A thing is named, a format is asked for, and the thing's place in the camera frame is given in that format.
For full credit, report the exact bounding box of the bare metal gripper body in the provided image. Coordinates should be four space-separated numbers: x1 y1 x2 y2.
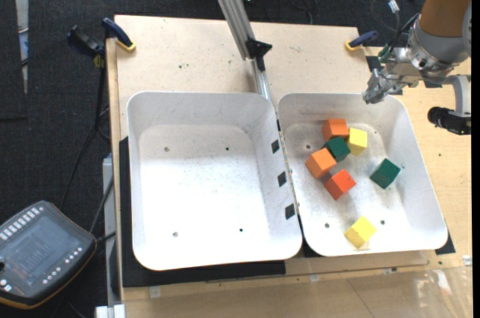
379 43 455 88

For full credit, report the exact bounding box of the orange cube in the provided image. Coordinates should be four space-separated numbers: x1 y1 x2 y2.
321 118 350 143
304 147 338 180

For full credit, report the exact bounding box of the yellow cube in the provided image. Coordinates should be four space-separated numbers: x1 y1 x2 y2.
346 127 369 157
343 215 378 250

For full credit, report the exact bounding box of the green cube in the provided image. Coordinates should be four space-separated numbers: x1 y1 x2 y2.
369 157 402 190
322 136 352 163

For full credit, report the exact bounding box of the red-orange cube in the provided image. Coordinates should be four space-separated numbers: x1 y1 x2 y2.
323 169 358 201

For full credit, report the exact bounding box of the thin black and white rod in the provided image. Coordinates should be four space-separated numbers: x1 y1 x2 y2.
252 59 301 217

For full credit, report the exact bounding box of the white plastic tray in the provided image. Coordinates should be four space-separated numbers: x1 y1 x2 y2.
277 92 449 258
126 90 304 272

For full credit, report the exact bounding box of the pale wood board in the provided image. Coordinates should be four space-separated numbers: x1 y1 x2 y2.
113 13 431 290

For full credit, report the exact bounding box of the black cylinder on white bracket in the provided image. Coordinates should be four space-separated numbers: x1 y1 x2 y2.
427 74 473 137

